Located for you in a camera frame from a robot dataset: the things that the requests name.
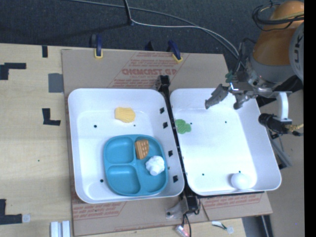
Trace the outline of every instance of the cardboard box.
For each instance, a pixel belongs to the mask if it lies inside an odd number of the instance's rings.
[[[62,50],[66,125],[71,174],[74,235],[90,235],[176,225],[167,218],[178,197],[87,204],[75,192],[69,128],[68,95],[78,88],[152,88],[159,75],[169,75],[170,92],[177,88],[216,88],[228,72],[221,54],[181,54],[177,63],[168,52],[104,50],[96,59],[91,50]],[[272,213],[266,193],[202,198],[191,222],[205,222]]]

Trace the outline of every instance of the white tray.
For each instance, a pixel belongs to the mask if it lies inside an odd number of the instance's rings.
[[[191,131],[178,133],[190,188],[202,196],[274,190],[281,174],[267,131],[258,122],[255,99],[233,109],[231,94],[205,109],[215,89],[177,89],[170,102],[175,120],[190,124]],[[239,171],[249,179],[247,189],[236,189],[231,178]]]
[[[104,203],[179,195],[184,177],[163,96],[152,89],[77,89],[68,98],[77,195],[87,203]],[[135,121],[115,119],[115,108],[130,107]],[[112,137],[144,134],[164,149],[168,182],[163,191],[149,196],[122,196],[108,186],[103,148]]]

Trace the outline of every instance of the yellow food item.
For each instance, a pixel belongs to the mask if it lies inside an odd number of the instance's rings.
[[[134,143],[136,149],[136,156],[138,159],[143,159],[148,155],[149,142],[146,139],[138,140]]]
[[[117,107],[115,109],[115,118],[125,123],[130,123],[135,120],[135,113],[131,108]]]

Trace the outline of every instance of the white crumpled object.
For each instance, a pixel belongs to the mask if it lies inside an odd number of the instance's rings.
[[[164,171],[164,160],[161,156],[153,156],[146,163],[146,169],[153,176],[157,176]]]

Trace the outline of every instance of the blue plate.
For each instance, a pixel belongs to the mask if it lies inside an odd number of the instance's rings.
[[[143,139],[149,142],[149,152],[144,159],[138,159],[134,143]],[[151,175],[145,166],[153,156],[161,156],[164,160],[164,171],[157,176]],[[120,195],[153,195],[167,185],[165,155],[160,143],[151,136],[132,134],[113,137],[104,146],[103,158],[109,187]]]

